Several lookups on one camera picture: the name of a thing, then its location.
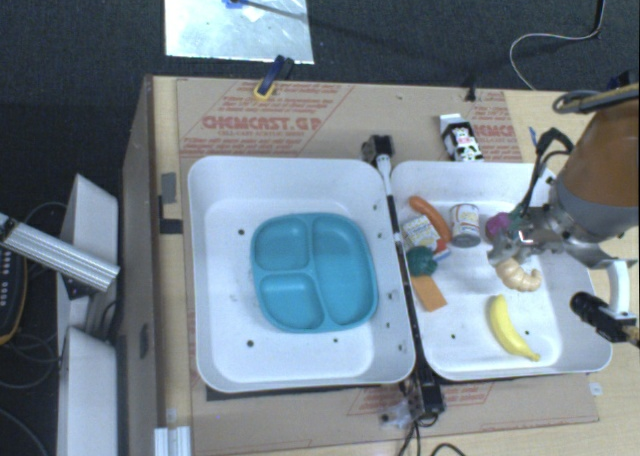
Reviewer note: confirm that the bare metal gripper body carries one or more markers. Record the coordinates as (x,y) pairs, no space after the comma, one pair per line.
(547,234)

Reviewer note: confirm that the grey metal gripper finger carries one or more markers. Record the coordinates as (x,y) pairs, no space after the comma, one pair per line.
(501,255)
(509,236)

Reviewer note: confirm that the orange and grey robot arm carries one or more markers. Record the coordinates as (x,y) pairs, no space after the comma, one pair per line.
(607,159)

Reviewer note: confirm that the purple grapes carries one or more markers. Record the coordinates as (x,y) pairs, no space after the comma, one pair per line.
(496,225)

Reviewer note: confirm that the beige croissant bread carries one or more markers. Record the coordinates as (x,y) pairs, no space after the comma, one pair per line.
(517,275)

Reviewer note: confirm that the small white can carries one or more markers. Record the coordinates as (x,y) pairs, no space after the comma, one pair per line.
(465,224)

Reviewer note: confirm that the yellow banana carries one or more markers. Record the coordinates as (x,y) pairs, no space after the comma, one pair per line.
(505,326)

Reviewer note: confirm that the green broccoli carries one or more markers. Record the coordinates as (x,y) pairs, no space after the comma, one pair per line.
(421,260)

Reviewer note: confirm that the orange flat slice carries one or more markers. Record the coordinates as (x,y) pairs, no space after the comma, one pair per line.
(429,293)

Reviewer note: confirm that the orange sausage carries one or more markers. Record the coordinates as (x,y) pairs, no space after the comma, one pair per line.
(430,214)

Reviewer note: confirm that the white and yellow packet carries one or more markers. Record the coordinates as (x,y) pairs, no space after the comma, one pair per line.
(417,233)

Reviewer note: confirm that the white plastic tray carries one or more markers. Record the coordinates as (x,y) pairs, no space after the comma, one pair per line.
(225,269)
(465,334)

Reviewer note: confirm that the thin black and white rod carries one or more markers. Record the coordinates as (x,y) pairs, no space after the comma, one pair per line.
(406,276)

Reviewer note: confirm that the white carton with black print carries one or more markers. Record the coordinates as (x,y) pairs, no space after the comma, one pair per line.
(462,139)

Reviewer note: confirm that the blue divided plate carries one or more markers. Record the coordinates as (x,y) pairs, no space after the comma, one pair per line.
(315,271)

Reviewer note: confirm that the brown cardboard board, red print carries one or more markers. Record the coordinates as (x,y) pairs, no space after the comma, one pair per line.
(310,119)

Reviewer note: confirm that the black cylinder on white bracket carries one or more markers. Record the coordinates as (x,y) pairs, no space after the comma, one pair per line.
(597,311)

